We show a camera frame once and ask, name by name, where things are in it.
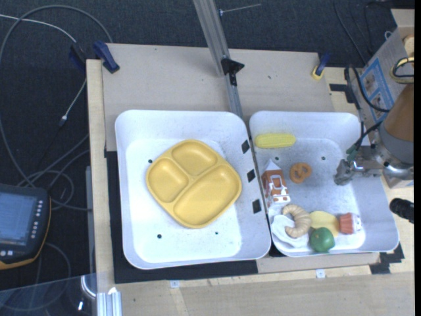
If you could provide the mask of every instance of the black cable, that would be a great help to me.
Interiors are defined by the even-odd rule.
[[[1,47],[0,47],[0,64],[1,64],[1,60],[2,60],[2,58],[3,58],[3,53],[4,53],[4,50],[5,50],[5,46],[6,46],[6,44],[7,44],[7,41],[9,40],[9,38],[10,38],[10,36],[11,36],[11,34],[12,34],[12,32],[13,32],[13,30],[23,21],[23,19],[25,19],[26,17],[28,17],[28,16],[30,16],[31,14],[34,14],[34,13],[36,13],[36,12],[38,12],[38,11],[42,11],[42,10],[45,10],[45,9],[68,9],[68,10],[71,10],[71,11],[76,11],[76,12],[78,12],[78,13],[82,13],[82,14],[84,14],[84,15],[86,15],[86,16],[88,16],[88,17],[90,17],[90,19],[92,19],[94,22],[96,22],[101,28],[102,28],[102,30],[104,31],[104,33],[106,33],[106,35],[107,35],[107,37],[108,37],[108,39],[109,39],[109,41],[110,42],[112,42],[112,38],[111,38],[111,36],[110,36],[110,34],[108,33],[108,31],[105,29],[105,27],[95,18],[95,17],[93,17],[92,15],[90,15],[89,13],[87,13],[87,12],[85,12],[85,11],[83,11],[83,10],[81,10],[81,9],[77,9],[77,8],[75,8],[75,7],[71,7],[71,6],[66,6],[66,5],[49,5],[49,6],[44,6],[44,7],[40,7],[40,8],[36,8],[36,9],[33,9],[33,10],[31,10],[31,11],[29,11],[29,12],[27,12],[27,13],[25,13],[25,14],[23,14],[10,28],[9,28],[9,30],[8,30],[8,32],[6,33],[6,36],[5,36],[5,38],[3,39],[3,42],[2,42],[2,44],[1,44]],[[84,89],[84,87],[85,87],[85,85],[86,85],[86,80],[85,80],[85,82],[84,82],[84,85],[81,87],[81,89],[79,90],[79,92],[77,93],[77,95],[76,95],[76,97],[75,97],[75,99],[73,100],[73,102],[70,104],[70,106],[69,106],[69,108],[68,108],[68,110],[67,110],[67,112],[66,112],[66,114],[65,114],[65,116],[63,116],[63,118],[64,117],[66,117],[65,118],[65,120],[67,119],[67,114],[68,114],[68,112],[71,110],[71,108],[72,108],[72,106],[73,106],[73,104],[76,102],[76,100],[77,100],[77,98],[79,97],[79,95],[81,94],[81,92],[82,92],[82,90]],[[30,175],[29,177],[28,176],[26,176],[26,174],[25,174],[25,172],[22,170],[22,168],[20,167],[20,165],[18,164],[18,162],[17,162],[17,160],[14,158],[14,155],[13,155],[13,153],[12,153],[12,151],[11,151],[11,148],[10,148],[10,145],[9,145],[9,143],[8,143],[8,141],[7,141],[7,137],[6,137],[6,134],[5,134],[5,131],[4,131],[4,128],[3,128],[3,122],[2,122],[2,120],[1,120],[1,112],[0,112],[0,134],[1,134],[1,138],[2,138],[2,140],[3,140],[3,143],[4,143],[4,145],[5,145],[5,147],[6,147],[6,150],[7,150],[7,153],[8,153],[8,155],[9,155],[9,157],[11,158],[11,161],[12,161],[12,163],[13,163],[13,165],[14,165],[14,167],[16,168],[16,170],[19,172],[19,174],[22,176],[22,178],[24,179],[23,180],[23,183],[25,183],[26,182],[26,185],[27,186],[32,186],[32,187],[35,187],[35,185],[34,185],[34,182],[39,178],[39,177],[41,177],[41,176],[43,176],[44,174],[47,174],[47,173],[56,173],[57,175],[56,175],[56,177],[53,179],[53,181],[50,183],[50,185],[49,185],[49,190],[51,189],[51,187],[54,185],[54,183],[59,179],[59,177],[61,177],[61,176],[64,176],[65,178],[67,178],[68,179],[68,181],[69,181],[69,183],[70,183],[70,185],[71,185],[71,187],[72,187],[72,193],[73,193],[73,183],[72,183],[72,181],[71,181],[71,179],[70,179],[70,177],[68,177],[67,175],[65,175],[65,173],[64,173],[64,171],[66,170],[66,168],[67,167],[69,167],[73,162],[75,162],[75,160],[77,160],[78,158],[80,158],[81,156],[83,156],[83,155],[85,155],[86,153],[89,153],[89,150],[86,150],[86,151],[83,151],[83,152],[81,152],[81,153],[79,153],[77,156],[75,156],[71,161],[69,161],[69,162],[67,162],[67,164],[60,170],[60,171],[52,171],[51,170],[51,168],[52,167],[54,167],[57,163],[59,163],[60,161],[62,161],[65,157],[67,157],[67,155],[69,155],[70,153],[72,153],[80,144],[82,144],[85,140],[87,140],[88,138],[89,138],[89,135],[87,135],[87,136],[85,136],[85,138],[82,140],[82,141],[80,141],[75,147],[73,147],[70,151],[68,151],[67,153],[65,153],[62,157],[60,157],[60,158],[58,158],[54,163],[52,163],[50,166],[48,166],[44,171],[41,171],[41,172],[37,172],[36,174],[32,174],[32,175]],[[81,208],[81,207],[73,207],[73,206],[67,206],[67,203],[70,201],[70,198],[71,198],[72,196],[70,196],[69,197],[69,199],[65,202],[65,203],[61,203],[61,202],[59,202],[59,201],[57,201],[57,200],[52,200],[53,202],[55,202],[57,205],[60,205],[61,207],[66,207],[66,208],[71,208],[71,209],[76,209],[76,210],[82,210],[82,211],[90,211],[90,209],[84,209],[84,208]],[[62,256],[63,256],[63,258],[64,258],[64,260],[66,261],[66,264],[67,264],[67,270],[68,270],[68,279],[71,277],[71,265],[70,265],[70,261],[69,261],[69,259],[68,259],[68,257],[67,257],[67,255],[60,249],[60,248],[58,248],[57,246],[55,246],[55,245],[53,245],[53,244],[50,244],[50,243],[45,243],[45,245],[46,246],[49,246],[50,248],[53,248],[53,249],[55,249],[57,252],[59,252]],[[36,276],[36,283],[39,281],[39,275],[40,275],[40,271],[41,271],[41,256],[39,257],[39,264],[38,264],[38,270],[37,270],[37,276]],[[65,282],[65,285],[64,285],[64,288],[59,292],[59,294],[56,294],[56,296],[55,296],[55,298],[54,299],[52,299],[50,302],[48,302],[48,303],[45,303],[45,304],[43,304],[43,305],[41,305],[41,306],[38,306],[38,307],[32,307],[32,303],[33,303],[33,300],[34,300],[34,292],[32,293],[32,298],[31,298],[31,302],[30,302],[30,308],[28,308],[28,309],[24,309],[24,308],[15,308],[15,307],[9,307],[9,306],[7,306],[7,305],[0,305],[0,306],[3,306],[3,307],[5,307],[5,308],[7,308],[7,309],[11,309],[11,310],[13,310],[13,311],[26,311],[26,312],[30,312],[30,311],[35,311],[35,310],[39,310],[39,309],[44,309],[44,308],[46,308],[46,307],[48,307],[49,305],[51,305],[51,304],[53,304],[53,303],[55,303],[61,296],[62,296],[62,294],[64,293],[64,291],[67,289],[67,286],[68,286],[68,281],[66,281]]]
[[[343,74],[345,76],[345,80],[347,81],[347,95],[352,98],[355,107],[358,111],[361,110],[360,102],[358,102],[358,99],[355,97],[355,94],[352,89],[352,83],[351,83],[351,77],[349,76],[349,67],[345,68],[343,71]]]
[[[366,46],[366,50],[367,50],[368,54],[371,56],[373,54],[371,42],[369,42],[367,44],[367,41],[365,41],[365,37],[366,36],[365,36],[362,28],[360,27],[359,23],[357,22],[357,20],[355,19],[354,14],[353,14],[353,9],[351,8],[351,0],[348,0],[348,9],[349,9],[349,14],[351,15],[351,18],[353,19],[353,22],[354,22],[355,26],[357,27],[357,30],[359,31],[361,37],[364,40],[364,44]]]
[[[62,126],[59,126],[57,128],[57,130],[55,130],[54,136],[50,139],[50,142],[48,143],[47,147],[44,149],[44,152],[42,153],[41,157],[38,160],[38,163],[36,165],[36,170],[38,170],[41,167],[41,164],[45,158],[45,156],[47,155],[48,150],[50,149],[50,147],[53,145],[55,139],[57,138],[57,136],[59,135],[59,132],[61,130]]]
[[[66,168],[68,168],[73,162],[75,162],[78,158],[80,158],[81,156],[85,155],[86,153],[89,152],[89,150],[85,150],[82,153],[80,153],[79,155],[77,155],[76,157],[74,157],[71,161],[69,161],[62,169],[61,171],[53,171],[52,168],[54,166],[56,166],[57,164],[59,164],[62,160],[64,160],[66,157],[68,157],[72,152],[74,152],[78,147],[80,147],[85,141],[87,141],[87,139],[89,138],[89,134],[87,134],[86,136],[84,136],[75,146],[73,146],[71,149],[69,149],[64,155],[62,155],[61,157],[59,157],[56,161],[52,162],[46,169],[44,169],[43,171],[39,171],[39,172],[35,172],[33,174],[31,174],[30,176],[27,176],[27,178],[30,180],[30,182],[27,182],[26,180],[22,180],[21,182],[19,182],[17,184],[17,186],[31,186],[31,184],[33,184],[35,186],[35,181],[38,180],[39,178],[41,178],[42,176],[46,175],[46,174],[57,174],[57,176],[55,177],[54,181],[52,181],[49,185],[49,189],[51,189],[51,187],[54,185],[55,181],[60,177],[63,176],[65,177],[68,182],[70,183],[71,186],[71,193],[68,196],[68,199],[64,202],[61,203],[58,200],[55,199],[51,199],[51,201],[57,205],[60,205],[61,207],[66,207],[69,209],[75,209],[78,211],[91,211],[91,209],[85,209],[82,207],[75,207],[75,206],[69,206],[67,205],[70,200],[72,199],[73,193],[74,193],[74,185],[73,185],[73,181],[70,179],[70,177],[68,177],[64,171],[66,170]]]
[[[360,56],[361,60],[363,61],[364,65],[366,65],[366,64],[367,64],[367,60],[364,58],[364,55],[362,54],[362,52],[361,52],[361,50],[360,50],[359,46],[357,45],[357,43],[356,43],[356,41],[355,41],[354,37],[353,37],[353,36],[351,35],[351,33],[348,31],[348,28],[346,27],[346,25],[345,25],[344,21],[343,21],[343,20],[342,20],[342,18],[341,18],[341,15],[340,15],[340,13],[339,13],[339,11],[338,11],[338,9],[337,9],[337,0],[334,0],[334,10],[335,10],[336,17],[337,17],[337,18],[338,18],[338,20],[339,20],[339,23],[341,24],[342,28],[345,30],[345,33],[347,34],[348,38],[349,38],[349,39],[351,40],[351,42],[353,43],[353,45],[354,45],[355,49],[357,50],[357,52],[358,52],[358,54],[359,54],[359,56]]]
[[[400,0],[373,0],[373,1],[368,2],[364,6],[364,12],[363,12],[364,21],[366,23],[366,27],[367,27],[367,30],[368,30],[368,38],[369,38],[371,48],[373,47],[373,40],[372,40],[372,34],[371,34],[371,31],[370,31],[370,27],[368,26],[368,17],[367,17],[368,8],[372,5],[379,5],[379,6],[382,6],[382,7],[385,7],[385,8],[389,8],[389,6],[383,6],[382,4],[392,3],[392,2],[395,2],[395,1],[400,1]]]
[[[362,141],[370,132],[376,130],[382,122],[376,123],[375,125],[371,126],[365,133],[361,135],[361,137],[355,142],[355,149],[358,150],[361,147]]]

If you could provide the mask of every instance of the divided plate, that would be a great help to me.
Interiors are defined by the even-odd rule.
[[[215,150],[184,140],[148,168],[149,191],[181,225],[202,228],[223,214],[241,193],[241,179]]]

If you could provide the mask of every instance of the black mat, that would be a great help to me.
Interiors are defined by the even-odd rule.
[[[109,179],[112,256],[114,261],[114,279],[116,283],[152,280],[190,280],[258,273],[256,261],[206,263],[202,265],[188,265],[150,270],[142,270],[133,267],[124,257],[122,247],[122,220],[120,188],[118,185],[117,152],[107,152],[106,156]]]

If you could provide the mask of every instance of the toy food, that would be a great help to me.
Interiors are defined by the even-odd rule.
[[[306,234],[311,225],[311,218],[308,212],[306,212],[301,206],[290,203],[282,209],[282,214],[286,215],[290,213],[294,219],[294,227],[285,227],[285,231],[292,238],[298,238]]]
[[[347,213],[339,217],[339,231],[344,234],[353,234],[361,230],[361,218],[354,213]]]
[[[272,230],[272,234],[275,235],[280,241],[285,242],[295,248],[305,247],[309,243],[308,233],[305,233],[298,238],[292,238],[285,231],[285,227],[287,226],[294,227],[294,221],[285,215],[278,214],[275,215],[272,224],[270,224],[270,229]]]
[[[241,178],[223,156],[199,140],[184,140],[153,161],[146,185],[178,223],[203,228],[217,220],[241,193]]]
[[[289,203],[291,201],[285,185],[284,173],[273,161],[269,162],[261,178],[264,199],[268,207],[274,203]]]
[[[334,215],[325,211],[313,211],[310,213],[310,218],[312,228],[326,227],[332,232],[335,238],[338,236],[339,221]]]
[[[326,227],[317,228],[310,235],[310,247],[318,253],[326,253],[335,246],[335,238]]]
[[[255,145],[261,149],[275,149],[292,146],[295,136],[292,134],[259,134],[255,138]]]
[[[296,163],[289,169],[289,177],[294,183],[301,184],[311,175],[311,171],[311,166],[309,164]]]

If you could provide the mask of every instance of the wooden table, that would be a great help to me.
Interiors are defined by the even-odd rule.
[[[211,92],[220,89],[221,94],[212,96],[212,101],[206,100],[205,103],[197,103],[199,96],[190,98],[190,107],[197,109],[197,104],[204,104],[199,106],[199,110],[210,108],[227,111],[228,103],[224,98],[224,83],[222,82],[220,88],[220,79],[214,76],[212,71],[208,72],[212,66],[210,61],[207,61],[207,48],[111,45],[111,49],[114,51],[116,61],[122,63],[122,71],[127,67],[125,51],[131,52],[135,57],[142,53],[143,58],[140,61],[151,60],[157,53],[166,57],[166,61],[161,62],[158,68],[138,72],[149,78],[140,91],[130,88],[126,90],[129,94],[154,91],[149,94],[150,98],[147,101],[139,97],[135,105],[127,104],[124,95],[116,95],[115,98],[105,95],[103,81],[107,81],[107,77],[104,76],[107,72],[104,72],[101,61],[87,62],[98,291],[107,292],[116,287],[122,293],[124,315],[337,315],[339,313],[414,315],[413,224],[399,217],[395,217],[395,220],[405,259],[402,263],[391,264],[391,274],[388,275],[371,274],[369,265],[380,261],[378,253],[360,253],[329,257],[264,257],[257,260],[259,270],[257,275],[178,282],[159,280],[115,284],[108,208],[107,163],[104,156],[105,147],[111,151],[115,148],[111,126],[115,117],[127,107],[159,109],[162,107],[162,102],[165,102],[161,93],[168,89],[177,90],[181,85],[184,86],[183,92],[191,93],[195,89],[195,84],[200,82],[206,82],[204,85],[208,86],[207,88],[211,88],[209,85],[214,86]],[[174,67],[174,59],[178,59],[180,53],[184,53],[184,61],[176,66],[174,75],[168,68]],[[343,69],[327,69],[325,77],[318,82],[308,78],[318,62],[316,54],[237,49],[231,52],[231,56],[239,62],[246,61],[246,66],[250,67],[248,74],[242,76],[243,71],[241,71],[237,76],[245,117],[268,107],[291,111],[355,112],[354,107],[347,104],[341,93],[331,92],[328,87],[329,83],[344,83]],[[190,65],[192,62],[197,63],[193,65],[194,74],[190,74],[191,68],[188,68],[192,67]],[[168,75],[185,76],[186,70],[188,78],[181,77],[177,79],[181,80],[179,82],[171,79],[165,82]],[[159,76],[161,79],[156,83],[156,78]],[[278,85],[283,81],[283,89],[279,92],[282,102],[273,102],[273,99],[264,97],[261,103],[256,102],[256,94],[274,91],[274,81],[278,82]],[[183,97],[174,99],[173,96],[171,103],[167,103],[170,104],[168,109],[184,109],[183,100]],[[389,201],[393,198],[411,201],[414,199],[413,188],[391,190],[385,187],[385,191]]]

